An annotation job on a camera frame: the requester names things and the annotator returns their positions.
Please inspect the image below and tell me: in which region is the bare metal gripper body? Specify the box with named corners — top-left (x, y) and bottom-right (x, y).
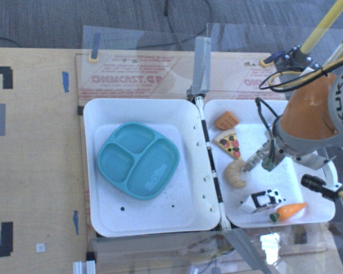
top-left (255, 140), bottom-right (287, 164)

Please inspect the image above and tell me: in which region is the white plastic tray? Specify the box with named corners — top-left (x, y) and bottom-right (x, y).
top-left (82, 98), bottom-right (221, 238)
top-left (202, 99), bottom-right (337, 229)

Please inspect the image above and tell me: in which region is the teal divided plate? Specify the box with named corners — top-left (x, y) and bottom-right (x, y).
top-left (97, 122), bottom-right (180, 201)

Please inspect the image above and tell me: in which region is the white and black milk carton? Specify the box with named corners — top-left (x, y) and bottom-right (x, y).
top-left (237, 188), bottom-right (285, 214)

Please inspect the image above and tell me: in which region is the black cylinder on white bracket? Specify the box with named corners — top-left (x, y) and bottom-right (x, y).
top-left (294, 152), bottom-right (343, 202)

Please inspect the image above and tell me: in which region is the orange toy waffle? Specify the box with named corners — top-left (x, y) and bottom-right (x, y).
top-left (214, 111), bottom-right (240, 131)

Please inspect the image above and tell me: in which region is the toy pizza slice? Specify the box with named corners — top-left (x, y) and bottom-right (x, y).
top-left (212, 128), bottom-right (242, 159)

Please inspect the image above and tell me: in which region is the orange toy carrot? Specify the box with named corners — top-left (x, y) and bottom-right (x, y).
top-left (269, 203), bottom-right (308, 223)

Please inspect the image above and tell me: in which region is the beige toy croissant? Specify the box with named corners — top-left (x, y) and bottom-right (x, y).
top-left (224, 159), bottom-right (250, 189)

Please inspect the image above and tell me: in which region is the brown cardboard board red print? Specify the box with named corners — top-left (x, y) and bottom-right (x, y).
top-left (75, 49), bottom-right (329, 256)

